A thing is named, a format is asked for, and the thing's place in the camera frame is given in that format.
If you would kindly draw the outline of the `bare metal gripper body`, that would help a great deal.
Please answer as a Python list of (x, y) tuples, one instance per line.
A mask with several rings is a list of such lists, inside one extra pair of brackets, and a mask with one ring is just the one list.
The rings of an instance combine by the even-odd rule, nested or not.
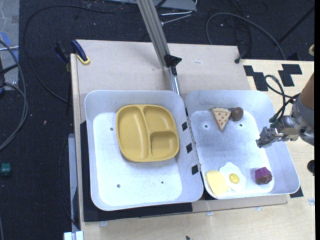
[(296, 122), (290, 115), (284, 115), (281, 119), (276, 119), (273, 123), (273, 131), (277, 141), (296, 141), (299, 133), (295, 126)]

